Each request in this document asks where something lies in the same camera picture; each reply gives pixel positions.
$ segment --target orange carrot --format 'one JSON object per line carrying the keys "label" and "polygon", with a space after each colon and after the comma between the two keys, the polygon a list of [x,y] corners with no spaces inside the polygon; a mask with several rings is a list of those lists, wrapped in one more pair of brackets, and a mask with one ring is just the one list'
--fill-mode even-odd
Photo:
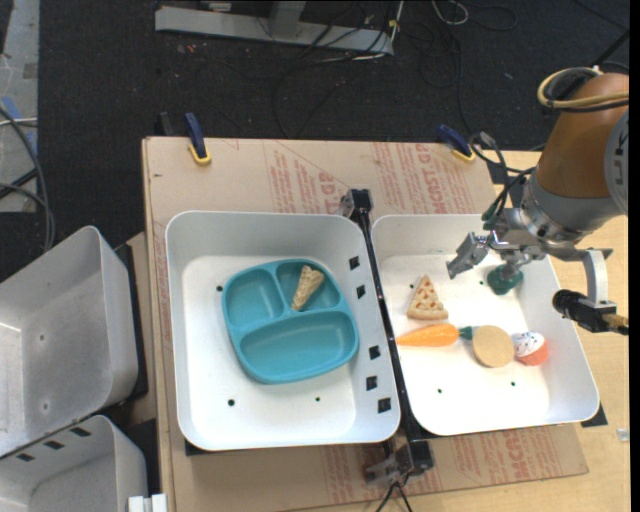
{"label": "orange carrot", "polygon": [[444,347],[454,343],[460,336],[452,324],[435,324],[421,327],[396,338],[398,345],[412,347]]}

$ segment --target blue plate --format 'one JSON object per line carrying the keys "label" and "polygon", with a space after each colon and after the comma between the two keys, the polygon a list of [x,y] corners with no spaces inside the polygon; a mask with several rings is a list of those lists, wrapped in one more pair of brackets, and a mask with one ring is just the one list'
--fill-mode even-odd
{"label": "blue plate", "polygon": [[[294,311],[290,306],[304,265],[320,270],[325,279]],[[321,375],[358,350],[358,329],[340,287],[310,260],[279,260],[235,274],[224,287],[222,311],[242,367],[263,383]]]}

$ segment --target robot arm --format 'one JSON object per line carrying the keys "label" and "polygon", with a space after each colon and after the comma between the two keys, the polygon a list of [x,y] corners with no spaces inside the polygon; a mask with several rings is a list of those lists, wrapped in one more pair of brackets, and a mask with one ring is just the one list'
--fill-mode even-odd
{"label": "robot arm", "polygon": [[494,212],[492,205],[483,216],[488,235],[469,233],[447,268],[453,279],[494,250],[505,263],[490,272],[488,283],[502,295],[522,280],[525,264],[547,255],[580,261],[587,295],[561,290],[554,308],[591,332],[628,334],[628,320],[607,300],[604,260],[611,250],[579,250],[576,244],[609,219],[628,215],[629,77],[589,72],[592,77],[570,101],[545,100],[560,73],[540,85],[541,102],[562,112],[523,186],[519,207]]}

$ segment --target pizza slice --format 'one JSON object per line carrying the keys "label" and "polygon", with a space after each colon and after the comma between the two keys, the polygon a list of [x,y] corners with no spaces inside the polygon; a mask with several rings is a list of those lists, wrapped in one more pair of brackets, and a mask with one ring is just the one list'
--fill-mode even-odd
{"label": "pizza slice", "polygon": [[422,276],[420,283],[416,287],[407,310],[407,316],[418,320],[444,320],[449,318],[449,312],[440,302],[431,278],[426,274]]}

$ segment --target white plastic container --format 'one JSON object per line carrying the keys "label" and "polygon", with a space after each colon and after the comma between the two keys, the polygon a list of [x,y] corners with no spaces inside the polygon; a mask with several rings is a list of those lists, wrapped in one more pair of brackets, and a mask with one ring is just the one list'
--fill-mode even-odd
{"label": "white plastic container", "polygon": [[147,494],[142,452],[104,416],[0,459],[0,512],[124,512]]}
{"label": "white plastic container", "polygon": [[[337,215],[184,212],[166,232],[178,422],[209,451],[378,442],[400,410],[364,237]],[[263,384],[242,369],[222,290],[237,272],[306,258],[331,272],[360,344],[345,365],[310,379]]]}
{"label": "white plastic container", "polygon": [[524,265],[523,281],[496,295],[487,274],[502,260],[491,252],[472,270],[450,279],[447,261],[478,215],[397,215],[378,219],[372,240],[396,337],[425,325],[406,316],[415,285],[428,274],[449,311],[448,322],[496,325],[509,334],[537,331],[549,344],[539,366],[512,361],[480,365],[470,342],[447,347],[398,346],[411,410],[426,430],[456,435],[587,420],[599,407],[598,391],[573,322],[552,306],[559,284],[549,258]]}
{"label": "white plastic container", "polygon": [[0,283],[0,456],[129,396],[129,277],[94,227]]}

